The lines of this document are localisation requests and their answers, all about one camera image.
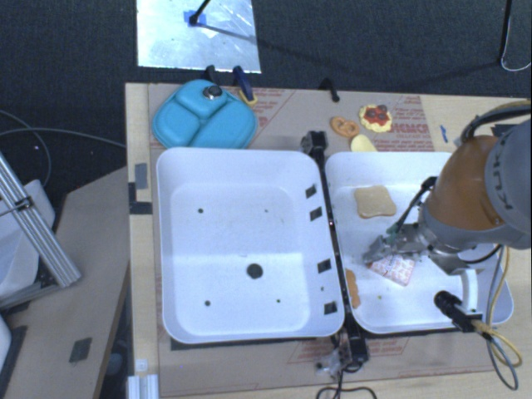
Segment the black post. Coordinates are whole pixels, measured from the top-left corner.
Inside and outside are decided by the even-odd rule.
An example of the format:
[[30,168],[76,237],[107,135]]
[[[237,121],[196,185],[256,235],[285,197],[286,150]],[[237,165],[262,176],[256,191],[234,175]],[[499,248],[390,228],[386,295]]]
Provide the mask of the black post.
[[210,1],[211,0],[204,0],[204,2],[201,3],[201,6],[199,6],[199,9],[196,11],[196,13],[189,18],[190,25],[196,25],[198,23],[198,18],[200,17],[201,13],[207,7]]
[[505,9],[505,21],[502,26],[502,38],[500,39],[500,50],[499,50],[499,61],[505,54],[506,41],[508,39],[509,26],[510,26],[510,14],[512,12],[512,2],[513,0],[506,0],[506,9]]

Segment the yellow cable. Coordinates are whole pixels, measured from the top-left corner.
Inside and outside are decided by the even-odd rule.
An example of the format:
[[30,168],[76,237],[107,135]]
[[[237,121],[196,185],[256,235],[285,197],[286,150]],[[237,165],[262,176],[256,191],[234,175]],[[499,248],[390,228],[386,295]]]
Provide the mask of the yellow cable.
[[[488,309],[488,314],[486,315],[486,323],[483,323],[480,320],[472,321],[472,324],[475,326],[475,328],[480,333],[486,333],[488,335],[491,335],[492,337],[499,338],[508,348],[517,356],[517,362],[512,363],[514,367],[519,367],[523,363],[523,357],[520,353],[520,351],[517,349],[517,347],[506,337],[504,337],[502,334],[498,333],[494,328],[492,327],[492,320],[493,320],[493,311],[495,309],[495,305],[497,303],[497,300],[499,299],[500,292],[502,291],[502,287],[505,284],[506,274],[508,273],[508,269],[510,267],[510,252],[508,251],[508,247],[505,249],[505,266],[503,269],[502,276],[500,277],[499,285],[497,286],[497,289],[495,290],[495,294],[493,296],[493,299],[491,300],[490,308]],[[491,350],[493,351],[495,357],[502,363],[504,363],[506,366],[508,366],[508,362],[500,355],[497,348],[491,344],[490,345]]]

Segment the toy pizza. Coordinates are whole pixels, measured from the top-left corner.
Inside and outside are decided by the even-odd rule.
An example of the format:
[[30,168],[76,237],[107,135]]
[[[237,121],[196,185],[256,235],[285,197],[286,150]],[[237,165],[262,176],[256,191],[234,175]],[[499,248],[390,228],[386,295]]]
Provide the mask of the toy pizza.
[[358,112],[360,122],[368,130],[382,133],[392,128],[392,114],[386,105],[366,105]]

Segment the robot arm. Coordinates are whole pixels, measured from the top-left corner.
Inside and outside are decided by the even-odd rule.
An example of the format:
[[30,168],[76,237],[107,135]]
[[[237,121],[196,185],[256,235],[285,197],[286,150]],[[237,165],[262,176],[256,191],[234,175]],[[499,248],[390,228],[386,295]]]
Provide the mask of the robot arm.
[[[388,255],[430,255],[447,273],[468,268],[460,253],[477,244],[530,247],[530,120],[499,140],[474,136],[481,124],[530,113],[530,102],[504,106],[473,120],[462,145],[447,161],[436,184],[423,185],[412,206],[421,206],[417,223],[405,215],[363,255],[365,263]],[[431,188],[423,204],[421,195]]]

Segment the toy pretzel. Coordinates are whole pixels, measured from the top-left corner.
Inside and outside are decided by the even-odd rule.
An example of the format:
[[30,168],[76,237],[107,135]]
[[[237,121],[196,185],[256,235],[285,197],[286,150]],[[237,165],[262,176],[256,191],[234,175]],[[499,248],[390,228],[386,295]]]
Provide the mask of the toy pretzel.
[[360,131],[360,127],[355,121],[346,120],[341,116],[335,116],[331,119],[331,128],[340,136],[348,138],[355,137]]

